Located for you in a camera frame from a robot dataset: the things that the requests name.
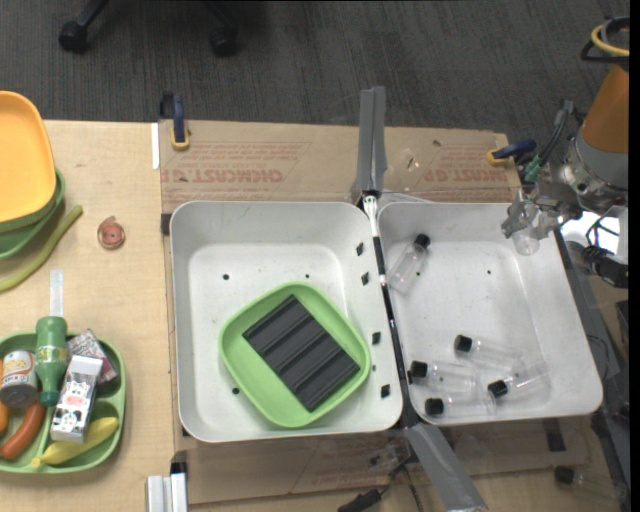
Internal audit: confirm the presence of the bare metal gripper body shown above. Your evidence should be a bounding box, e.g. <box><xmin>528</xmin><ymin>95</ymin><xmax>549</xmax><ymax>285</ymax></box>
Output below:
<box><xmin>520</xmin><ymin>158</ymin><xmax>630</xmax><ymax>221</ymax></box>

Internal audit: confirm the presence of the clear plastic bottle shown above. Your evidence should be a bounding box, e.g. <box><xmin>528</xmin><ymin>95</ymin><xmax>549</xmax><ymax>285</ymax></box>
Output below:
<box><xmin>553</xmin><ymin>464</ymin><xmax>609</xmax><ymax>494</ymax></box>
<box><xmin>453</xmin><ymin>334</ymin><xmax>525</xmax><ymax>372</ymax></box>
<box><xmin>387</xmin><ymin>233</ymin><xmax>432</xmax><ymax>294</ymax></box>
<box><xmin>511</xmin><ymin>223</ymin><xmax>542</xmax><ymax>257</ymax></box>
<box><xmin>424</xmin><ymin>394</ymin><xmax>497</xmax><ymax>419</ymax></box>
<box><xmin>486</xmin><ymin>366</ymin><xmax>552</xmax><ymax>407</ymax></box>
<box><xmin>408</xmin><ymin>359</ymin><xmax>480</xmax><ymax>396</ymax></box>

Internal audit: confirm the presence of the white plastic tray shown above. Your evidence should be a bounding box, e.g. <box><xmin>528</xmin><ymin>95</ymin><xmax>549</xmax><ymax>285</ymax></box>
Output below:
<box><xmin>375</xmin><ymin>201</ymin><xmax>605</xmax><ymax>428</ymax></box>
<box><xmin>168</xmin><ymin>199</ymin><xmax>405</xmax><ymax>444</ymax></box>

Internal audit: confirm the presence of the thin black and white rod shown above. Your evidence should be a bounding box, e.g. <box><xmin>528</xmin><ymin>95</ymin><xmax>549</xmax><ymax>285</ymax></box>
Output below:
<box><xmin>360</xmin><ymin>194</ymin><xmax>417</xmax><ymax>427</ymax></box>

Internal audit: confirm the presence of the brown cardboard board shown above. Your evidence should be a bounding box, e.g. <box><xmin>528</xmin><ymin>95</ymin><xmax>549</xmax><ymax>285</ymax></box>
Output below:
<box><xmin>158</xmin><ymin>118</ymin><xmax>592</xmax><ymax>506</ymax></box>

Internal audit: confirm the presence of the black ribbed block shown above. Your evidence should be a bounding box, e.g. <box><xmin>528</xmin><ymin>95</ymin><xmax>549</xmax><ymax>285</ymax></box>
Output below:
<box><xmin>241</xmin><ymin>294</ymin><xmax>362</xmax><ymax>413</ymax></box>

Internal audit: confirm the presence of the black chair base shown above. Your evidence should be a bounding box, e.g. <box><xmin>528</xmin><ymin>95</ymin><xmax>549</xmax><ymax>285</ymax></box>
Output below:
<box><xmin>57</xmin><ymin>0</ymin><xmax>242</xmax><ymax>58</ymax></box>

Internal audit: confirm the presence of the pink round slice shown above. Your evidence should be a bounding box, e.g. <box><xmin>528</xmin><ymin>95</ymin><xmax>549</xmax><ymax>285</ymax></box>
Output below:
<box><xmin>96</xmin><ymin>215</ymin><xmax>127</xmax><ymax>250</ymax></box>

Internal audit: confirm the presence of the red and white packet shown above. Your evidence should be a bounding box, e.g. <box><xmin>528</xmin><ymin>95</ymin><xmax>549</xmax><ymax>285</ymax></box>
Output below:
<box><xmin>65</xmin><ymin>328</ymin><xmax>120</xmax><ymax>387</ymax></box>

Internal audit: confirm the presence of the green divided plate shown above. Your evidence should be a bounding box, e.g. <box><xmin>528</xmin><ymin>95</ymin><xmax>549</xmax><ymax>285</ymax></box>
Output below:
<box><xmin>0</xmin><ymin>330</ymin><xmax>127</xmax><ymax>475</ymax></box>

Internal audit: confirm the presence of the long green bean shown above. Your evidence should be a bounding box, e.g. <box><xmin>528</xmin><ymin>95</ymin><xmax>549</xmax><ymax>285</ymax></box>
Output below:
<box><xmin>0</xmin><ymin>204</ymin><xmax>85</xmax><ymax>293</ymax></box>

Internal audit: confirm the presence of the white milk carton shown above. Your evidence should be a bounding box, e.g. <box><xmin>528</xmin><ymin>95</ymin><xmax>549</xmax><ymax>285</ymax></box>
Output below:
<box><xmin>49</xmin><ymin>354</ymin><xmax>104</xmax><ymax>445</ymax></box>

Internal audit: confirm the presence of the green bottle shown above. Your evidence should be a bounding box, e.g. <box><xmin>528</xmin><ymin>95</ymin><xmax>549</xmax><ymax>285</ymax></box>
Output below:
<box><xmin>34</xmin><ymin>315</ymin><xmax>69</xmax><ymax>408</ymax></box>

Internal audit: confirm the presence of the yellow banana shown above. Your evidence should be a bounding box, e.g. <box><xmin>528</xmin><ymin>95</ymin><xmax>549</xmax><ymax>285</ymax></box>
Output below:
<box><xmin>38</xmin><ymin>415</ymin><xmax>121</xmax><ymax>467</ymax></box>

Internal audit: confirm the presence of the orange plate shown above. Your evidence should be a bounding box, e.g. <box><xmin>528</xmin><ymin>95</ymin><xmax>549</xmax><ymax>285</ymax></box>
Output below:
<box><xmin>0</xmin><ymin>90</ymin><xmax>58</xmax><ymax>224</ymax></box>

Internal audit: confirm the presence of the small can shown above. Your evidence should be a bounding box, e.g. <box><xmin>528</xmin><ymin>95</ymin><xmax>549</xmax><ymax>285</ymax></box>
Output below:
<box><xmin>0</xmin><ymin>349</ymin><xmax>40</xmax><ymax>408</ymax></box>

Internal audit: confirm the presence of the orange sausage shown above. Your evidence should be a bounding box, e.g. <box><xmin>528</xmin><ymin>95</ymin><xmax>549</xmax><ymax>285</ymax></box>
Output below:
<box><xmin>0</xmin><ymin>399</ymin><xmax>48</xmax><ymax>462</ymax></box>

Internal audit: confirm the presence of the black cylinder on white bracket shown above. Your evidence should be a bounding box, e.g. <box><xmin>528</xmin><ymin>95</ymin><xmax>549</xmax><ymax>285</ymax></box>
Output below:
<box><xmin>564</xmin><ymin>203</ymin><xmax>630</xmax><ymax>290</ymax></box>

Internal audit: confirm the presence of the black block with wires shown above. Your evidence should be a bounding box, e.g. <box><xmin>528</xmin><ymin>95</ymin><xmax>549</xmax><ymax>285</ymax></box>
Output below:
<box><xmin>337</xmin><ymin>488</ymin><xmax>384</xmax><ymax>512</ymax></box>

